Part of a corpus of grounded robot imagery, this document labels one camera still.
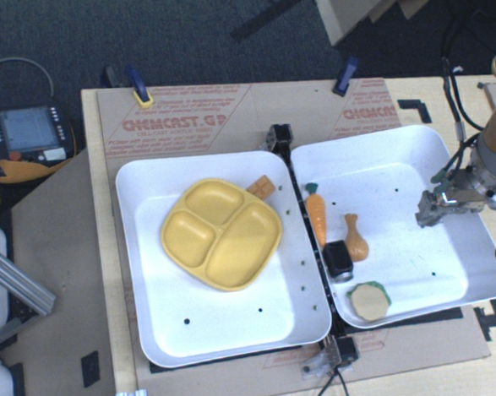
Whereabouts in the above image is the black block with thin wires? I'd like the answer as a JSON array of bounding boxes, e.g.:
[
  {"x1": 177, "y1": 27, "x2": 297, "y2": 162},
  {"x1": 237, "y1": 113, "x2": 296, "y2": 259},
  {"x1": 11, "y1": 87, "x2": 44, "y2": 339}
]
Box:
[
  {"x1": 258, "y1": 122, "x2": 296, "y2": 153},
  {"x1": 298, "y1": 334, "x2": 362, "y2": 380}
]

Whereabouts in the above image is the brown chicken drumstick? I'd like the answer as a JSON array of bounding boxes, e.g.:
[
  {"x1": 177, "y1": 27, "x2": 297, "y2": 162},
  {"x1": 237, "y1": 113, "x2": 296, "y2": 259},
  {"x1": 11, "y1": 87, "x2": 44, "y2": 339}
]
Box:
[{"x1": 342, "y1": 212, "x2": 371, "y2": 264}]

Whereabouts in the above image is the tan and green burger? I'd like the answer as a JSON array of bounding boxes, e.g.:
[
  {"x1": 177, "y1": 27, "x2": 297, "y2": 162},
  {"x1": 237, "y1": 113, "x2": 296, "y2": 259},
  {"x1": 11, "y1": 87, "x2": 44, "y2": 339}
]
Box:
[{"x1": 345, "y1": 279, "x2": 394, "y2": 325}]

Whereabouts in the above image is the yellow divided plate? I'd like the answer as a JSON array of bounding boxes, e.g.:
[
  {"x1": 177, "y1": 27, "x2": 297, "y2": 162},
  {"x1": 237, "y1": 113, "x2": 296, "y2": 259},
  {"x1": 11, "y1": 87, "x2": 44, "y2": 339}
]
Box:
[{"x1": 155, "y1": 172, "x2": 288, "y2": 297}]

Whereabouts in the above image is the white plastic tray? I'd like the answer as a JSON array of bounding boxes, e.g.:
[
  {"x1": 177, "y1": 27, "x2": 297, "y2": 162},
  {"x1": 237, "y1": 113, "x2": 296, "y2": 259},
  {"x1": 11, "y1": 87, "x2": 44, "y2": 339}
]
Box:
[
  {"x1": 286, "y1": 118, "x2": 496, "y2": 335},
  {"x1": 113, "y1": 145, "x2": 337, "y2": 372}
]

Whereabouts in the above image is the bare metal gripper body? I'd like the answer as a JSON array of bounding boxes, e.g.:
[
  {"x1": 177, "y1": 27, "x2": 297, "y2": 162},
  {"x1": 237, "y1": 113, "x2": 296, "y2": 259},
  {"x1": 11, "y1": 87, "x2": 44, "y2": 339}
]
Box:
[{"x1": 435, "y1": 165, "x2": 496, "y2": 220}]

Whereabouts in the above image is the brown biscuit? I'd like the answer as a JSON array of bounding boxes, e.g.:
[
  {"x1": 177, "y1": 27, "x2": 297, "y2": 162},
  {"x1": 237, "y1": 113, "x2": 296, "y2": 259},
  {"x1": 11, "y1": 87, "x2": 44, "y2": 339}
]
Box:
[{"x1": 244, "y1": 174, "x2": 274, "y2": 203}]

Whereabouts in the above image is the brown cardboard board red print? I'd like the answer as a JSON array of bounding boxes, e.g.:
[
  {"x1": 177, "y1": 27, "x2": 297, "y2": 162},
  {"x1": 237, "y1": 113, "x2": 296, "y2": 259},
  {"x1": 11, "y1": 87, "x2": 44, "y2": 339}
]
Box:
[{"x1": 95, "y1": 63, "x2": 495, "y2": 396}]

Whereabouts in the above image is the thin black rod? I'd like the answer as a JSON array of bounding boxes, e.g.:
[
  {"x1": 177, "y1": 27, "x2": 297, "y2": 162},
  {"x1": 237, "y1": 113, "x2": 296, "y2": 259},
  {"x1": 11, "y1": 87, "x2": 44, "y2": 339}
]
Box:
[{"x1": 279, "y1": 138, "x2": 348, "y2": 343}]

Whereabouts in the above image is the orange carrot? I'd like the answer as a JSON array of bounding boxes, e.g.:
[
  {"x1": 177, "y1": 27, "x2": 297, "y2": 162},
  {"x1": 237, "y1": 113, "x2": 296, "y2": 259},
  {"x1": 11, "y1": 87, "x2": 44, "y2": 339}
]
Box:
[{"x1": 302, "y1": 181, "x2": 330, "y2": 250}]

